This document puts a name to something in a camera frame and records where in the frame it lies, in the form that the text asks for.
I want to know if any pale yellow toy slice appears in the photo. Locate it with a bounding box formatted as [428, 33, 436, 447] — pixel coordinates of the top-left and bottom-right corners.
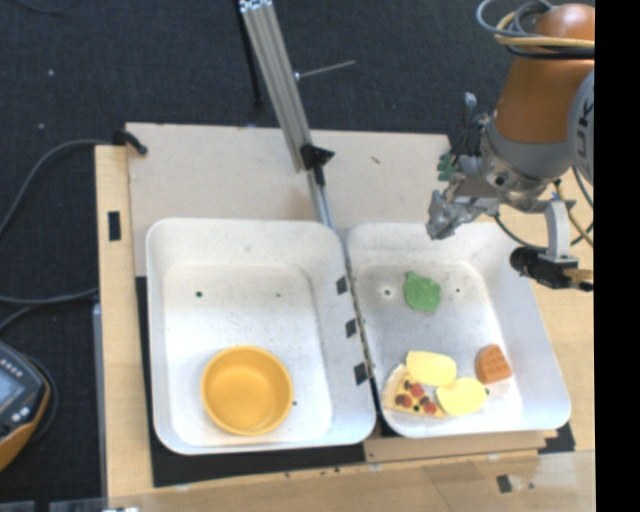
[435, 376, 488, 417]
[405, 349, 458, 388]

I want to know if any green toy lettuce leaf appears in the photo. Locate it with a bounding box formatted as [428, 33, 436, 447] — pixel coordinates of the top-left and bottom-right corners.
[402, 270, 443, 314]

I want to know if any orange toy waffle biscuit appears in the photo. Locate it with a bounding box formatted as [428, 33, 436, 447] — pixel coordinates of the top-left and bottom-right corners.
[474, 343, 513, 386]

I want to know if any white plastic tray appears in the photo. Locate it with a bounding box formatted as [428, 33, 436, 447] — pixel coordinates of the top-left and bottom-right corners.
[144, 217, 378, 456]
[344, 221, 573, 440]

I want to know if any toy pizza slice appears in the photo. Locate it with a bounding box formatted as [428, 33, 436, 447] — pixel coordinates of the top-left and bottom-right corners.
[381, 362, 447, 419]

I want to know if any black cylinder on white bracket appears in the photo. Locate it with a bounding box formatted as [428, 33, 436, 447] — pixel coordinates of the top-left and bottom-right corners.
[509, 199, 595, 292]

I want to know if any yellow bowl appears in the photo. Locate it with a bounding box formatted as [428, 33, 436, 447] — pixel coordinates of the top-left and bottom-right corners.
[200, 344, 296, 437]

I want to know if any pale flat board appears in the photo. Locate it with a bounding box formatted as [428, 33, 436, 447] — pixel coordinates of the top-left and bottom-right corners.
[124, 122, 559, 464]

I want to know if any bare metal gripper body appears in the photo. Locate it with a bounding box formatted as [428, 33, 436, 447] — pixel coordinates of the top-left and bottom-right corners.
[443, 151, 550, 222]

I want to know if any thin black and white rod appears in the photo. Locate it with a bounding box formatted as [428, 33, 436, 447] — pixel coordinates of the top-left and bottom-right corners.
[342, 239, 384, 427]

